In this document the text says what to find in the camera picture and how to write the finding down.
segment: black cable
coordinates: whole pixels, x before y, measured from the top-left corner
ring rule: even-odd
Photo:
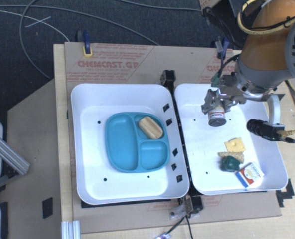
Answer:
[[[189,234],[191,236],[191,239],[193,239],[191,224],[189,223],[188,216],[185,216],[185,217],[186,217],[186,221],[187,221],[187,224],[188,224]]]
[[[180,225],[182,223],[182,221],[186,218],[187,220],[187,224],[188,224],[188,229],[189,229],[189,234],[191,236],[191,239],[193,239],[193,234],[192,234],[192,229],[191,229],[191,224],[189,223],[189,220],[188,220],[188,216],[184,216],[182,219],[180,219],[173,227],[170,228],[169,231],[167,231],[165,234],[169,234],[171,233],[175,228],[178,227],[178,225]]]
[[[229,64],[232,61],[236,61],[236,59],[239,57],[240,54],[236,54],[233,57],[230,57],[229,59],[226,60],[226,62],[221,65],[221,68],[217,71],[217,76],[220,77],[222,75],[223,69],[225,68],[225,66],[227,66],[227,64]]]
[[[26,5],[0,5],[0,7],[11,7],[11,8],[14,8],[14,7],[26,7]],[[140,37],[150,41],[151,43],[159,46],[159,44],[153,40],[151,40],[150,38],[140,34],[139,32],[136,32],[134,31],[133,29],[130,29],[126,26],[123,26],[123,25],[120,25],[118,23],[115,23],[113,21],[110,21],[108,19],[104,19],[104,18],[101,18],[101,17],[97,17],[97,16],[94,16],[94,15],[91,15],[91,14],[87,14],[87,13],[83,13],[83,12],[80,12],[80,11],[75,11],[75,10],[70,10],[70,9],[65,9],[65,8],[59,8],[59,7],[51,7],[51,6],[41,6],[41,5],[32,5],[31,6],[32,8],[45,8],[45,9],[54,9],[54,10],[61,10],[61,11],[65,11],[65,12],[72,12],[72,13],[76,13],[76,14],[79,14],[79,15],[83,15],[83,16],[87,16],[87,17],[91,17],[91,18],[95,18],[95,19],[99,19],[99,20],[102,20],[102,21],[105,21],[107,23],[110,23],[110,24],[113,24],[115,26],[118,26],[118,27],[121,27],[125,30],[128,30],[136,35],[139,35]],[[22,49],[26,55],[26,57],[28,58],[28,60],[31,62],[31,64],[35,67],[35,69],[37,69],[43,76],[45,76],[47,79],[51,79],[47,74],[45,74],[34,62],[33,60],[31,59],[31,57],[28,55],[27,51],[26,51],[26,48],[24,46],[24,43],[22,41],[22,38],[20,39],[20,43],[21,43],[21,46],[22,46]]]
[[[171,227],[170,230],[166,232],[166,234],[169,234],[169,233],[171,233],[174,229],[176,229],[176,228],[178,227],[178,225],[180,225],[184,219],[185,219],[185,216],[184,216],[182,219],[180,219],[180,220],[179,220],[179,221],[178,221],[173,227]]]
[[[250,29],[251,29],[251,30],[256,30],[256,29],[265,29],[265,30],[274,29],[274,28],[276,28],[276,27],[278,27],[278,26],[285,25],[288,21],[290,21],[290,20],[292,20],[292,19],[294,19],[294,18],[295,18],[295,16],[293,16],[293,17],[288,17],[286,20],[281,21],[281,22],[278,22],[278,23],[276,23],[276,24],[274,24],[274,25],[270,25],[270,26],[259,26],[259,27],[251,27]]]
[[[292,138],[286,137],[286,138],[285,138],[285,142],[288,142],[288,143],[295,143],[295,140],[292,139]]]
[[[220,78],[221,77],[221,74],[222,74],[222,71],[223,71],[223,63],[224,63],[224,55],[223,55],[223,51],[222,51],[223,48],[222,48],[222,45],[221,45],[222,43],[221,43],[221,40],[220,40],[219,35],[216,35],[214,33],[213,29],[211,28],[211,22],[209,21],[209,18],[206,18],[206,23],[207,23],[207,26],[208,26],[209,31],[213,35],[214,40],[217,39],[217,42],[219,42],[219,44],[217,44],[216,42],[215,42],[215,44],[216,44],[216,48],[218,49],[218,52],[220,54],[220,59],[221,59],[221,67],[220,67],[220,69],[217,72],[217,77]]]
[[[288,80],[285,80],[285,84],[289,88],[290,92],[295,96],[295,89],[293,89],[293,86],[290,84]]]
[[[220,26],[221,26],[221,30],[224,32],[225,36],[228,38],[228,40],[234,45],[234,49],[236,49],[236,47],[238,48],[242,48],[243,45],[238,43],[231,30],[229,29],[229,27],[226,25],[226,23],[215,13],[215,11],[213,10],[213,8],[210,7],[206,7],[203,9],[203,16],[204,17],[208,17],[208,15],[212,15],[213,17],[215,17],[217,19],[217,21],[219,22]]]

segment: small box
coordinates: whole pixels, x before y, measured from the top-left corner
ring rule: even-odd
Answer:
[[[261,181],[263,179],[264,173],[261,171],[259,166],[253,162],[238,171],[236,176],[244,185],[244,187],[247,188],[253,183],[258,183]]]

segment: cardboard sheet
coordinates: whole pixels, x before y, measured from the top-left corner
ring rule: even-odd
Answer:
[[[169,210],[178,200],[83,208],[76,190],[73,121],[70,95],[81,83],[158,84],[164,70],[175,70],[175,86],[210,83],[220,67],[216,49],[124,44],[92,44],[93,56],[83,56],[82,43],[65,43],[68,119],[73,194],[73,218],[81,233],[148,228],[175,224]],[[228,50],[226,59],[236,52]],[[234,70],[231,62],[223,71]],[[275,191],[202,196],[204,210],[191,223],[280,216]]]

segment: dark floor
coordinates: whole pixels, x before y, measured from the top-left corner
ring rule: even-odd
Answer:
[[[0,0],[0,121],[6,127],[7,111],[53,78],[53,44],[66,41],[57,31],[43,24],[25,19],[22,24],[22,41],[32,62],[26,57],[19,39],[19,24],[24,7],[32,0]],[[199,0],[129,0],[160,7],[200,9]],[[236,25],[234,13],[246,0],[221,0],[215,12],[229,26],[241,49],[246,38]],[[159,45],[211,47],[213,36],[199,12],[146,8],[115,0],[38,0],[34,5],[61,7],[82,11],[131,28]],[[153,43],[133,32],[76,13],[48,8],[31,8],[27,16],[47,19],[70,41],[75,41],[77,30],[88,30],[91,42],[145,44]],[[214,28],[220,36],[224,33]]]

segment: wire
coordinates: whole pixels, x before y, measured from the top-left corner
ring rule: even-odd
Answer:
[[[188,224],[188,229],[189,229],[189,234],[191,236],[191,239],[193,239],[193,235],[192,235],[192,229],[191,229],[191,225],[189,223],[189,220],[188,220],[188,215],[184,216],[182,219],[180,219],[173,227],[170,228],[169,231],[167,231],[165,234],[169,234],[171,233],[174,229],[176,229],[178,227],[178,225],[180,225],[182,223],[182,221],[186,218],[187,220],[187,224]]]
[[[273,27],[273,26],[268,26],[268,27],[264,27],[264,29],[266,30],[262,30],[262,31],[254,31],[254,30],[251,30],[251,29],[248,29],[246,28],[243,23],[242,23],[242,13],[244,12],[244,10],[253,2],[256,2],[256,1],[259,1],[259,0],[248,0],[247,2],[245,2],[242,6],[242,9],[241,11],[238,13],[237,15],[237,23],[238,23],[238,26],[239,28],[247,33],[247,34],[250,34],[250,35],[264,35],[264,34],[270,34],[270,33],[275,33],[277,31],[280,31],[284,28],[288,28],[290,27],[292,24],[295,23],[295,16],[292,17],[292,18],[289,18],[285,21],[282,21],[278,24],[278,26],[276,27]]]
[[[224,34],[226,35],[226,37],[229,39],[229,41],[234,45],[234,49],[236,48],[236,47],[238,47],[238,48],[242,48],[243,47],[243,45],[242,44],[240,44],[240,43],[238,43],[236,40],[235,40],[235,38],[234,38],[234,36],[233,36],[233,34],[232,34],[232,32],[231,32],[231,30],[229,29],[229,27],[226,25],[226,23],[215,13],[215,11],[212,9],[212,8],[210,8],[210,7],[206,7],[206,8],[204,8],[203,9],[203,16],[204,17],[208,17],[208,15],[212,15],[212,16],[214,16],[217,20],[218,20],[218,22],[219,22],[219,24],[221,25],[221,30],[224,32]]]
[[[11,12],[11,11],[7,11],[7,10],[0,10],[0,12],[4,12],[4,13],[8,13],[8,14],[12,14],[12,15],[16,15],[16,16],[22,16],[21,14],[19,14],[19,13],[14,13],[14,12]],[[50,24],[48,24],[48,23],[46,23],[46,22],[43,22],[43,21],[40,21],[39,19],[36,19],[36,18],[32,18],[32,17],[29,17],[29,16],[25,16],[26,18],[29,18],[29,19],[32,19],[32,20],[34,20],[34,21],[36,21],[36,22],[40,22],[40,23],[42,23],[42,24],[44,24],[44,25],[46,25],[46,26],[49,26],[49,27],[51,27],[53,30],[55,30],[55,31],[57,31],[59,34],[61,34],[68,42],[70,42],[70,40],[69,40],[69,38],[64,34],[64,33],[62,33],[60,30],[58,30],[57,28],[55,28],[54,26],[52,26],[52,25],[50,25]]]
[[[287,87],[289,88],[289,90],[292,92],[292,94],[295,96],[295,88],[294,88],[294,86],[290,83],[289,80],[285,80],[285,83],[286,83]]]
[[[44,75],[46,78],[50,79],[50,77],[48,75],[46,75],[34,62],[33,60],[30,58],[26,48],[25,48],[25,45],[23,43],[23,38],[22,38],[22,23],[23,23],[23,19],[25,18],[25,15],[26,13],[28,12],[28,10],[31,8],[31,7],[38,7],[38,8],[48,8],[48,9],[56,9],[56,10],[62,10],[62,11],[67,11],[67,12],[72,12],[72,13],[77,13],[77,14],[80,14],[80,15],[84,15],[84,16],[88,16],[88,17],[92,17],[92,18],[96,18],[96,19],[99,19],[99,20],[102,20],[102,21],[105,21],[105,22],[108,22],[108,23],[111,23],[111,24],[114,24],[116,26],[119,26],[123,29],[126,29],[132,33],[135,33],[141,37],[143,37],[144,39],[150,41],[151,43],[155,44],[155,45],[159,45],[158,43],[154,42],[153,40],[149,39],[148,37],[128,28],[128,27],[125,27],[123,25],[120,25],[120,24],[117,24],[113,21],[110,21],[110,20],[107,20],[107,19],[104,19],[104,18],[101,18],[101,17],[96,17],[96,16],[93,16],[93,15],[90,15],[90,14],[87,14],[87,13],[83,13],[83,12],[79,12],[79,11],[75,11],[75,10],[69,10],[69,9],[64,9],[64,8],[56,8],[56,7],[50,7],[50,6],[33,6],[34,3],[36,3],[37,1],[39,0],[33,0],[31,1],[28,5],[0,5],[0,7],[25,7],[25,10],[21,16],[21,20],[20,20],[20,24],[19,24],[19,39],[20,39],[20,43],[21,43],[21,46],[22,46],[22,49],[26,55],[26,57],[28,58],[28,60],[31,62],[31,64],[42,74]],[[196,12],[202,12],[202,10],[200,9],[192,9],[192,8],[173,8],[173,7],[160,7],[160,6],[153,6],[153,5],[146,5],[146,4],[141,4],[141,3],[136,3],[136,2],[131,2],[131,1],[127,1],[127,0],[116,0],[116,1],[119,1],[119,2],[123,2],[123,3],[128,3],[128,4],[132,4],[132,5],[137,5],[137,6],[141,6],[141,7],[147,7],[147,8],[153,8],[153,9],[163,9],[163,10],[180,10],[180,11],[196,11]]]
[[[184,216],[182,219],[180,219],[180,220],[179,220],[179,221],[178,221],[173,227],[171,227],[170,230],[166,232],[166,234],[169,234],[169,233],[171,233],[174,229],[176,229],[176,228],[178,227],[178,225],[180,225],[184,219],[185,219],[185,216]]]
[[[227,59],[225,61],[225,63],[223,65],[221,65],[221,68],[218,70],[217,74],[218,76],[220,77],[222,72],[223,72],[223,69],[225,68],[225,66],[227,66],[230,62],[232,61],[236,61],[236,59],[239,57],[240,54],[236,54],[234,55],[233,57],[230,57],[229,59]]]
[[[295,134],[295,130],[289,130],[289,131],[279,130],[279,131],[276,131],[276,133],[281,135],[282,137],[285,137],[285,136],[290,136]]]
[[[222,72],[223,72],[223,68],[224,68],[224,54],[223,54],[223,51],[221,51],[219,54],[220,54],[220,57],[221,57],[221,67],[218,70],[217,76],[220,78],[221,75],[222,75]]]
[[[187,221],[187,224],[188,224],[189,234],[191,236],[191,239],[193,239],[191,224],[189,223],[188,216],[185,216],[185,217],[186,217],[186,221]]]
[[[292,138],[289,138],[289,137],[286,137],[286,138],[284,139],[284,141],[285,141],[285,142],[288,142],[288,143],[295,143],[295,140],[292,139]]]

